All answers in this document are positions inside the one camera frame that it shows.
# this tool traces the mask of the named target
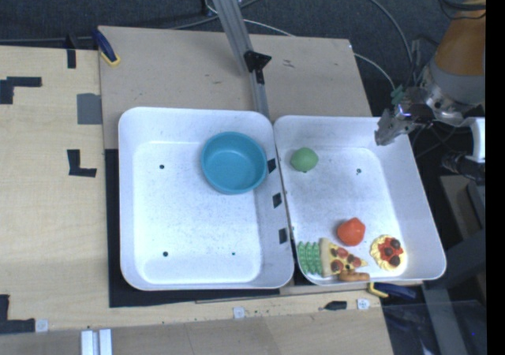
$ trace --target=bowl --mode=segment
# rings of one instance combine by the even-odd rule
[[[263,148],[244,133],[214,135],[205,143],[200,161],[208,183],[224,194],[248,192],[267,176]]]

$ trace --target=green ball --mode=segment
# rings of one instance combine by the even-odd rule
[[[298,149],[293,153],[290,160],[291,166],[293,166],[295,170],[302,171],[303,173],[313,169],[317,162],[319,162],[319,157],[309,148]]]

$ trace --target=tray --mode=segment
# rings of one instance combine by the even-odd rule
[[[446,258],[407,136],[377,146],[379,118],[285,116],[274,124],[286,205],[295,244],[327,237],[368,262],[359,271],[372,281],[414,282],[444,273]],[[307,173],[296,171],[290,157],[298,148],[319,156]],[[364,240],[346,247],[337,225],[358,217]],[[394,271],[382,270],[369,255],[372,241],[390,234],[402,242],[406,261]],[[339,283],[317,274],[305,277],[322,286]]]
[[[265,150],[253,191],[215,191],[205,141],[235,131]],[[294,272],[271,123],[252,111],[136,107],[119,121],[120,262],[139,290],[276,289]]]

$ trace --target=wooden table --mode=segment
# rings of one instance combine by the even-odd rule
[[[0,294],[10,295],[9,320],[47,320],[50,331],[71,335],[114,328],[121,353],[146,334],[154,351],[156,336],[178,329],[185,331],[180,345],[190,342],[193,353],[210,353],[197,349],[202,331],[221,331],[222,342],[256,331],[264,347],[278,351],[270,353],[322,353],[337,348],[335,342],[362,353],[392,353],[380,301],[364,290],[288,285],[275,297],[109,307],[103,153],[117,148],[118,116],[140,105],[248,110],[252,100],[224,34],[101,29],[121,56],[117,68],[92,50],[77,50],[71,69],[63,49],[0,47],[0,80],[43,80],[40,88],[15,87],[13,104],[0,105]],[[346,40],[253,35],[252,42],[273,57],[264,70],[272,120],[370,115]],[[87,93],[102,96],[103,125],[78,123],[77,95]],[[96,168],[95,177],[69,176],[69,149],[80,150],[80,165]],[[359,298],[369,301],[368,310],[357,310]],[[348,310],[321,311],[330,301],[347,301]],[[233,320],[235,307],[243,308],[243,320]],[[224,327],[236,329],[235,338]],[[22,353],[31,340],[64,340],[65,334],[44,337],[0,337],[0,348]]]

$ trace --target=red toy tomato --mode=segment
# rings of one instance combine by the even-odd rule
[[[359,245],[365,236],[366,226],[358,218],[351,218],[337,228],[337,236],[345,245]]]

